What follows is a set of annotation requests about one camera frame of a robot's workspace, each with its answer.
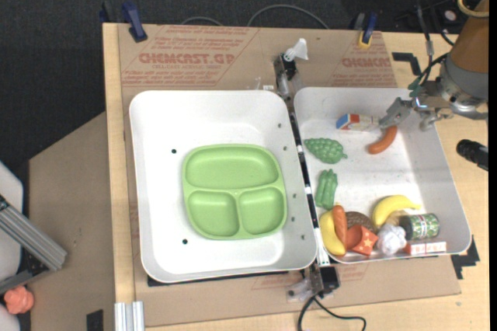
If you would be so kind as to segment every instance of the tin can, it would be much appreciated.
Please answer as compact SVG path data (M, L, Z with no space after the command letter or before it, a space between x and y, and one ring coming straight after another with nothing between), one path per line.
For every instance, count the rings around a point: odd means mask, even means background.
M402 216L399 225L405 230L406 240L431 239L437 237L440 231L440 223L435 214Z

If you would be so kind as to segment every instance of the wooden table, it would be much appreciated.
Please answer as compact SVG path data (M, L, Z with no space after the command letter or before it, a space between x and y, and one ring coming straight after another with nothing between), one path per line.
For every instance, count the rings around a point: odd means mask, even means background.
M425 42L422 34L384 33L389 53L410 52L424 68ZM435 52L449 50L441 37L434 37ZM120 52L116 24L103 25L103 46L106 78L107 127L109 138L109 177L113 219L113 251L116 301L131 303L136 300L134 272L131 252L129 204L127 192L127 170L123 140L123 108L120 85ZM412 81L408 65L393 62L394 74L399 86ZM393 301L375 305L340 308L340 315L361 315L367 320L367 329L489 329L489 273L488 273L488 173L475 164L461 158L455 151L460 139L467 138L486 144L485 123L455 117L437 124L440 139L458 192L466 211L467 219L478 248L480 262L475 267L463 270L462 293L442 298L417 299L415 301ZM241 319L181 324L150 328L157 330L290 330L296 329L298 313L253 316ZM305 317L304 328L360 329L360 324L351 325L331 318L321 310L311 310Z

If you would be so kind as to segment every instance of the orange toy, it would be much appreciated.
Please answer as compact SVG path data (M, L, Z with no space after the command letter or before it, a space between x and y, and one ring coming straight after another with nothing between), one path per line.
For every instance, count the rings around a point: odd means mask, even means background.
M347 251L352 251L352 248L360 243L360 240L363 237L363 226L359 224L355 224L347 230Z
M371 231L367 230L364 226L360 226L360 241L351 248L355 253L362 253L363 255L370 255L373 251L374 244L378 237Z
M347 246L347 217L340 204L335 204L332 209L335 233L344 246Z
M387 147L390 146L395 140L395 136L397 135L397 129L398 129L397 125L392 125L391 127L388 127L382 139L376 143L369 145L367 151L370 154L378 154L387 150Z
M4 296L5 306L11 315L28 312L34 305L32 292L22 285L8 290Z

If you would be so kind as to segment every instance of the green divided tray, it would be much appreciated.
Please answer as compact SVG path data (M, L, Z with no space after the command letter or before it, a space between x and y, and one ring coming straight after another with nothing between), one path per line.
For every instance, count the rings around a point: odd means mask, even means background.
M273 234L287 219L278 161L258 145L193 149L182 165L191 225L209 239L253 239Z

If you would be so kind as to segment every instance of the toy banana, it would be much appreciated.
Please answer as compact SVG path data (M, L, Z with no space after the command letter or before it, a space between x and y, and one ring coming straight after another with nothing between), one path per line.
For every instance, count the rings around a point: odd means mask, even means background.
M335 232L335 222L333 222L333 214L331 211L326 211L319 218L319 227L321 228L321 235L323 244L329 253L336 256L344 256L346 248L339 240Z
M406 196L402 196L401 194L385 197L374 207L371 220L374 225L379 228L386 222L392 212L405 208L418 210L421 208L421 205L413 203Z

